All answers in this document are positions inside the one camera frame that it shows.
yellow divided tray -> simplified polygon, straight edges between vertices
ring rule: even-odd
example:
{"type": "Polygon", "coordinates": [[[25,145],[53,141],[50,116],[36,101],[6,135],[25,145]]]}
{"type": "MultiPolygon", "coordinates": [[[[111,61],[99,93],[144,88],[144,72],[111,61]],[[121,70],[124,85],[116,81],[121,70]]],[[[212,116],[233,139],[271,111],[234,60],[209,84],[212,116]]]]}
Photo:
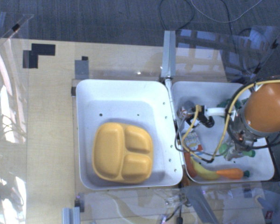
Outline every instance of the yellow divided tray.
{"type": "Polygon", "coordinates": [[[101,125],[94,138],[92,167],[102,179],[140,183],[150,177],[154,148],[149,133],[122,123],[101,125]]]}

white cable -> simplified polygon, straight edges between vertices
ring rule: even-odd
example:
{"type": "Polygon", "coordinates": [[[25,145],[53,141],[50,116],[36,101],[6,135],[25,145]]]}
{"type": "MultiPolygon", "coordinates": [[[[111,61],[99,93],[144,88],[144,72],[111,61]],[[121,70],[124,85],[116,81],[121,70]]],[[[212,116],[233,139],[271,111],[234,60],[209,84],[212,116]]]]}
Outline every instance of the white cable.
{"type": "Polygon", "coordinates": [[[193,7],[198,11],[200,12],[203,16],[206,16],[207,18],[211,19],[212,21],[215,21],[215,22],[218,22],[218,23],[230,23],[230,22],[234,22],[234,21],[237,21],[238,19],[240,19],[242,16],[244,16],[247,12],[249,12],[252,8],[256,7],[259,3],[261,3],[262,0],[259,0],[258,3],[256,3],[254,6],[252,6],[251,8],[247,9],[246,11],[244,11],[238,18],[234,19],[234,20],[231,20],[231,21],[219,21],[219,20],[216,20],[216,19],[213,19],[211,17],[209,17],[208,15],[204,14],[202,11],[200,11],[193,3],[193,0],[191,0],[191,3],[193,5],[193,7]]]}

toy carrot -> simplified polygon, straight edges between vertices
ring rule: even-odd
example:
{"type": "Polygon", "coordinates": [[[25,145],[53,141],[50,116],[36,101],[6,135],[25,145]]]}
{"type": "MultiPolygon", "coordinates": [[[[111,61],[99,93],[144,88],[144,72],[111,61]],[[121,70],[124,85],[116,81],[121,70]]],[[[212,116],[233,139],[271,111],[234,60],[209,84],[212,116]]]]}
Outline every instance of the toy carrot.
{"type": "Polygon", "coordinates": [[[239,168],[227,168],[216,171],[217,174],[230,178],[230,179],[241,179],[243,176],[249,176],[249,171],[243,172],[239,168]]]}
{"type": "Polygon", "coordinates": [[[190,153],[183,153],[183,156],[185,158],[186,168],[187,172],[191,177],[196,177],[197,172],[195,171],[193,164],[191,162],[191,155],[190,153]]]}

white tray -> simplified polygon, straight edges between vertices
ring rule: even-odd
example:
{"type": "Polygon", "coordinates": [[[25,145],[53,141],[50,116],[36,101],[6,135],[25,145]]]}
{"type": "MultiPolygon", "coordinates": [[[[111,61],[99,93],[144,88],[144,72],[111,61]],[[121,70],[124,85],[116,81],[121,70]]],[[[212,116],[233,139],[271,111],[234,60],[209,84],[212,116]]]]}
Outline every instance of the white tray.
{"type": "Polygon", "coordinates": [[[90,189],[173,186],[182,179],[180,154],[174,148],[175,128],[167,89],[154,81],[84,80],[76,90],[80,178],[90,189]],[[136,125],[149,132],[154,144],[151,176],[140,184],[99,178],[91,164],[97,128],[105,122],[136,125]]]}
{"type": "MultiPolygon", "coordinates": [[[[174,99],[175,110],[178,110],[187,100],[192,101],[195,105],[206,105],[208,108],[216,107],[224,100],[231,98],[234,92],[241,86],[235,83],[213,83],[213,82],[176,82],[172,86],[172,96],[174,99]]],[[[239,100],[248,98],[250,92],[244,92],[239,100]]],[[[214,117],[215,125],[212,128],[206,128],[200,125],[195,131],[205,152],[213,154],[216,149],[224,128],[224,119],[214,117]]],[[[266,145],[266,140],[258,139],[255,146],[266,145]]],[[[224,183],[224,182],[252,182],[267,181],[274,175],[274,165],[267,148],[255,150],[255,157],[241,157],[226,161],[224,157],[216,157],[212,163],[201,162],[209,170],[219,170],[223,168],[240,168],[243,171],[249,170],[250,177],[241,180],[230,180],[220,177],[215,181],[204,180],[199,176],[191,178],[198,183],[224,183]]],[[[210,156],[203,155],[204,158],[210,159],[210,156]]]]}

banana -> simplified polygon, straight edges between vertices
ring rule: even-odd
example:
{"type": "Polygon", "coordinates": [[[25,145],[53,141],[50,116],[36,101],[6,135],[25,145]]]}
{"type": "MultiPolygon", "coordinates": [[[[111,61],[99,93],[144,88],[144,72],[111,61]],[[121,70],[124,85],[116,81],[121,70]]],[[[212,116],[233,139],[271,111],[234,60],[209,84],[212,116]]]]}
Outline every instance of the banana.
{"type": "Polygon", "coordinates": [[[193,157],[191,157],[191,161],[192,161],[194,170],[203,179],[206,179],[206,180],[216,180],[216,179],[218,179],[220,177],[220,175],[217,174],[215,171],[209,171],[206,168],[202,167],[202,165],[199,164],[198,162],[196,162],[193,159],[193,157]]]}

